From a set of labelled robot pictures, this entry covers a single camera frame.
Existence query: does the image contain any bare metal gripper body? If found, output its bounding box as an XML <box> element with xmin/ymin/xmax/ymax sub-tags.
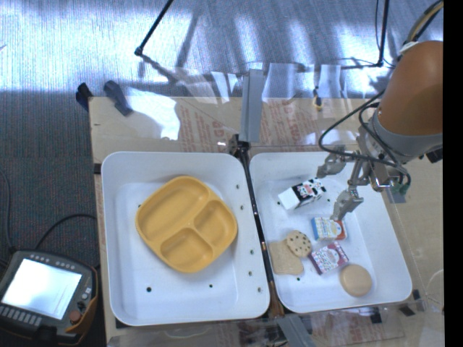
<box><xmin>346</xmin><ymin>125</ymin><xmax>411</xmax><ymax>194</ymax></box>

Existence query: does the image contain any blue and orange carton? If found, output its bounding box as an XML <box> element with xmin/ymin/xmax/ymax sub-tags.
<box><xmin>310</xmin><ymin>216</ymin><xmax>349</xmax><ymax>242</ymax></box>

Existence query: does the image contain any black and white cow carton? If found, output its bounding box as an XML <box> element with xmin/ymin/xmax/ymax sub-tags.
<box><xmin>277</xmin><ymin>177</ymin><xmax>328</xmax><ymax>211</ymax></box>

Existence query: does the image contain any white plastic tray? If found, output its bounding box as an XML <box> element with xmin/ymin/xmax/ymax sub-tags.
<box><xmin>248</xmin><ymin>151</ymin><xmax>414</xmax><ymax>314</ymax></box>
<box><xmin>101</xmin><ymin>151</ymin><xmax>271</xmax><ymax>327</ymax></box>

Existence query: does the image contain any pink and white carton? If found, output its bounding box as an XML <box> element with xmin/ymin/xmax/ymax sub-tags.
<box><xmin>307</xmin><ymin>241</ymin><xmax>350</xmax><ymax>276</ymax></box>

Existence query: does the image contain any beige chocolate chip biscuit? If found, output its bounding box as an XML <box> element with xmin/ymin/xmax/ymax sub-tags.
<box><xmin>286</xmin><ymin>229</ymin><xmax>313</xmax><ymax>259</ymax></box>

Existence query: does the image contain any round beige bun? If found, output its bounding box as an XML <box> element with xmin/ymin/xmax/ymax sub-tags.
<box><xmin>339</xmin><ymin>263</ymin><xmax>373</xmax><ymax>298</ymax></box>

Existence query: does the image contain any beige bread slice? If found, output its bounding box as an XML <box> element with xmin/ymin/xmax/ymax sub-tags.
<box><xmin>268</xmin><ymin>239</ymin><xmax>305</xmax><ymax>276</ymax></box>

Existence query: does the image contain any yellow divided plate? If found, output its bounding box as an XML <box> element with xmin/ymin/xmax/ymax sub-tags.
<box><xmin>135</xmin><ymin>175</ymin><xmax>239</xmax><ymax>275</ymax></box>

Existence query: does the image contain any brown cardboard board, red print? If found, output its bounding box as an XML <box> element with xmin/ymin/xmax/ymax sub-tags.
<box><xmin>88</xmin><ymin>95</ymin><xmax>444</xmax><ymax>347</ymax></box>

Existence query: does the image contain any black cylinder on white bracket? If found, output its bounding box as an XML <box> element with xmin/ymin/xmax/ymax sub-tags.
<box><xmin>425</xmin><ymin>147</ymin><xmax>444</xmax><ymax>164</ymax></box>

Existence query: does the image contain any black block with thin wires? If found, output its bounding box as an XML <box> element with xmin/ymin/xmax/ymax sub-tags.
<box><xmin>227</xmin><ymin>134</ymin><xmax>251</xmax><ymax>155</ymax></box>

